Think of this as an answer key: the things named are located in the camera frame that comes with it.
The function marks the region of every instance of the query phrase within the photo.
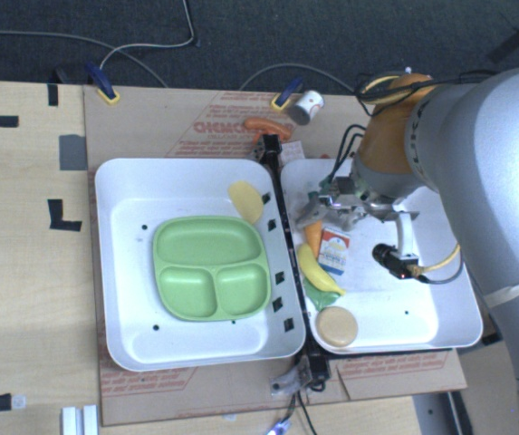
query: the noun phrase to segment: round bread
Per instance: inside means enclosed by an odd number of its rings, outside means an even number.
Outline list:
[[[322,340],[340,348],[353,342],[358,334],[356,318],[350,311],[339,306],[321,310],[315,319],[315,328]]]

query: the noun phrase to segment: orange carrot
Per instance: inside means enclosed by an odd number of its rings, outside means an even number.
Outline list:
[[[320,254],[320,244],[322,243],[322,220],[315,221],[304,229],[307,243],[312,248],[315,259]]]

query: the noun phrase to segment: yellow banana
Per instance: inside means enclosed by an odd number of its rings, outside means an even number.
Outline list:
[[[318,290],[335,292],[345,295],[346,291],[340,288],[333,278],[318,264],[309,244],[304,243],[297,250],[299,267],[307,280]]]

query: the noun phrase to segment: wire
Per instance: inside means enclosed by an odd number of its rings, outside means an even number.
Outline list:
[[[267,73],[268,71],[272,71],[274,69],[281,69],[281,68],[298,68],[298,69],[304,69],[306,71],[311,71],[313,73],[318,73],[324,77],[327,77],[328,79],[336,82],[341,87],[343,87],[345,90],[347,90],[349,93],[354,93],[353,87],[350,87],[346,82],[342,81],[341,79],[338,79],[337,77],[333,76],[332,74],[329,74],[326,71],[323,71],[318,68],[314,68],[313,66],[310,66],[308,64],[301,64],[301,63],[278,63],[278,64],[272,64],[271,66],[267,66],[266,68],[256,72],[251,77],[249,77],[241,87],[239,87],[239,91],[244,90],[249,83],[255,80],[255,78],[259,77],[263,73]]]
[[[460,255],[460,263],[458,265],[458,270],[448,279],[432,280],[432,279],[427,278],[424,275],[426,272],[436,271],[437,269],[440,269],[441,267],[446,266],[457,255]],[[456,280],[462,274],[464,264],[465,264],[465,262],[464,262],[464,259],[462,256],[462,251],[460,249],[460,245],[456,244],[455,248],[452,250],[450,255],[448,255],[445,259],[443,259],[439,263],[436,263],[431,266],[408,266],[408,270],[418,281],[422,282],[423,284],[443,285],[443,284],[448,284],[448,283],[452,282],[453,280]]]
[[[318,393],[325,392],[325,381],[312,383],[310,385],[310,390],[312,392],[318,392]]]
[[[338,154],[336,155],[335,163],[333,164],[333,168],[332,168],[332,172],[327,177],[328,182],[332,182],[333,177],[335,176],[335,173],[341,167],[343,162],[348,158],[350,151],[351,151],[351,147],[353,146],[353,142],[355,141],[356,137],[363,138],[362,134],[357,133],[357,132],[354,133],[348,144],[348,148],[344,152],[343,147],[345,146],[346,139],[348,138],[348,134],[350,133],[350,131],[353,129],[360,129],[361,131],[364,131],[364,132],[366,131],[366,128],[360,124],[352,124],[345,130],[345,132],[343,133],[343,136],[341,137],[340,149],[338,150]]]
[[[287,412],[282,417],[280,422],[288,421],[293,416],[293,412],[295,411],[295,395],[296,393],[293,394],[291,401],[289,401],[289,406],[287,406]]]
[[[104,64],[115,54],[120,53],[124,56],[126,56],[129,60],[133,61],[135,64],[140,66],[144,71],[149,73],[151,76],[153,76],[163,87],[168,88],[167,83],[158,75],[156,74],[151,68],[149,68],[145,63],[143,63],[138,58],[135,58],[134,56],[129,55],[128,53],[123,52],[122,50],[125,50],[127,48],[135,48],[135,47],[149,47],[149,48],[180,48],[185,47],[189,44],[192,44],[195,39],[195,28],[193,26],[193,23],[191,21],[190,12],[188,11],[188,4],[187,0],[182,0],[183,8],[185,9],[185,14],[187,16],[187,24],[188,24],[188,30],[190,32],[190,38],[183,43],[177,43],[174,45],[162,45],[162,44],[156,44],[156,43],[129,43],[126,45],[121,46],[114,46],[110,45],[109,43],[105,43],[103,41],[93,39],[91,37],[85,37],[83,35],[76,35],[76,34],[64,34],[64,33],[55,33],[55,32],[40,32],[40,31],[12,31],[12,30],[0,30],[0,35],[13,35],[13,36],[25,36],[25,37],[47,37],[47,38],[53,38],[53,39],[68,39],[68,40],[75,40],[78,42],[85,42],[87,44],[94,44],[99,45],[103,48],[110,49],[109,53],[102,59],[100,64],[100,69],[103,68]]]
[[[303,414],[305,414],[305,419],[307,420],[307,423],[310,426],[312,434],[317,435],[317,432],[315,431],[315,428],[313,427],[313,424],[312,424],[312,419],[310,418],[310,415],[307,413],[307,408],[305,408],[305,404],[303,404],[302,394],[300,391],[297,392],[297,399],[299,400],[299,403],[302,406]]]
[[[398,103],[405,101],[411,95],[419,91],[420,89],[424,89],[427,87],[436,87],[443,84],[462,84],[462,83],[478,83],[487,79],[491,75],[495,74],[494,72],[489,71],[471,71],[464,72],[459,74],[455,78],[445,79],[442,81],[437,81],[434,79],[423,81],[423,82],[413,82],[408,85],[403,85],[400,87],[393,87],[389,89],[378,89],[379,86],[386,82],[391,82],[401,75],[404,75],[405,72],[394,73],[388,72],[385,74],[381,74],[379,76],[368,76],[368,79],[365,82],[360,82],[355,91],[356,100],[360,103],[363,110],[370,117],[374,117],[385,111],[387,108],[390,108]],[[367,105],[383,105],[379,108],[374,109],[374,111],[369,111]]]
[[[100,40],[92,39],[90,37],[84,37],[83,35],[76,34],[63,34],[63,33],[46,33],[46,32],[37,32],[37,31],[6,31],[0,30],[0,35],[15,35],[15,36],[24,36],[24,37],[47,37],[53,39],[69,39],[75,40],[79,42],[85,42],[87,44],[99,45],[104,48],[114,49],[114,45],[110,45],[109,43],[102,42]],[[150,69],[145,63],[143,63],[138,58],[131,56],[127,53],[120,52],[126,56],[129,60],[133,61],[135,64],[140,66],[147,73],[151,74],[163,87],[168,87],[167,83],[164,82],[152,69]]]
[[[126,50],[129,48],[156,48],[156,49],[173,49],[173,48],[182,48],[188,45],[191,45],[195,41],[195,28],[193,27],[193,23],[191,21],[190,12],[188,11],[187,0],[182,0],[183,8],[185,10],[185,16],[187,17],[188,30],[190,32],[190,37],[183,43],[175,43],[171,45],[165,45],[160,43],[128,43],[126,45],[121,45],[112,50],[104,57],[104,59],[100,63],[100,69],[104,68],[104,64],[115,54],[122,53],[122,50]]]

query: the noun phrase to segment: small box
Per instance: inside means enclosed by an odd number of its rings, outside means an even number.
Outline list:
[[[349,247],[350,236],[348,234],[324,227],[320,254],[317,258],[318,263],[327,272],[341,276],[348,261]]]

